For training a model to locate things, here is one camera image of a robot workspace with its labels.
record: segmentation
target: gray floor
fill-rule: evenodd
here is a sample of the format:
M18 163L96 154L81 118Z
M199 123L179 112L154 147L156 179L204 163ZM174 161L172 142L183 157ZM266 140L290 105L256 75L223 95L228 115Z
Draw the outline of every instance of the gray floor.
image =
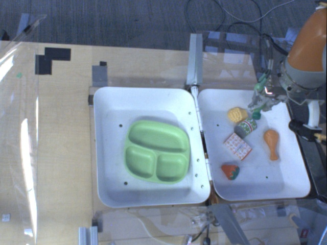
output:
M255 0L262 12L289 0ZM284 37L289 27L299 28L315 10L315 0L297 0L263 19L262 31ZM21 14L46 14L39 27L39 41L186 50L191 31L184 17L187 0L0 0L0 28L14 37ZM259 16L250 0L222 0L243 19ZM210 0L189 4L191 23L197 31L214 30L222 20ZM236 21L226 16L225 25ZM252 33L247 27L232 32Z

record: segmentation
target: white tray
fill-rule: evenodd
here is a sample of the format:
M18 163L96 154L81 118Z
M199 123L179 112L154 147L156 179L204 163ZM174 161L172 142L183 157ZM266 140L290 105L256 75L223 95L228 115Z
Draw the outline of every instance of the white tray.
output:
M295 134L289 130L290 116L285 104L262 112L258 128L244 140L252 147L241 161L223 142L233 133L235 124L227 117L233 107L246 109L253 91L207 89L199 94L199 106L209 161L217 194L229 201L302 198L310 191L310 181ZM277 161L270 161L270 151L263 134L268 129L279 133ZM240 167L235 180L229 180L221 165Z
M109 207L197 204L210 193L204 151L193 97L181 89L104 87L94 96L98 194ZM182 128L189 136L191 160L176 184L137 179L124 167L124 143L137 120Z

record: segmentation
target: green plate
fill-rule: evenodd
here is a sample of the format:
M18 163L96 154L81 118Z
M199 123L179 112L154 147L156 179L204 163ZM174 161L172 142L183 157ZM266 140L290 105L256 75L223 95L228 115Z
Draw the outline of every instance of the green plate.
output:
M139 120L128 130L124 164L136 178L173 184L187 174L190 152L189 137L181 128L163 122Z

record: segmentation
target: toy soda can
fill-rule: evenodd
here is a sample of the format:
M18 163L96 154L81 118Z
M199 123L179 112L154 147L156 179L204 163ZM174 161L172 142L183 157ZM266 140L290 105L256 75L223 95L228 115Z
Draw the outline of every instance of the toy soda can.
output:
M254 131L256 127L257 126L254 119L246 118L244 121L235 126L234 132L243 139L246 135L249 135L252 131Z

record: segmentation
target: orange chicken leg toy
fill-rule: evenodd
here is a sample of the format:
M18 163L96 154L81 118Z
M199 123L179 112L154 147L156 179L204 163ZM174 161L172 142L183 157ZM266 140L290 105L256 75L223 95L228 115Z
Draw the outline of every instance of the orange chicken leg toy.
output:
M268 130L264 134L264 140L270 148L270 160L272 161L278 160L278 156L275 151L278 138L279 138L278 132L274 130Z

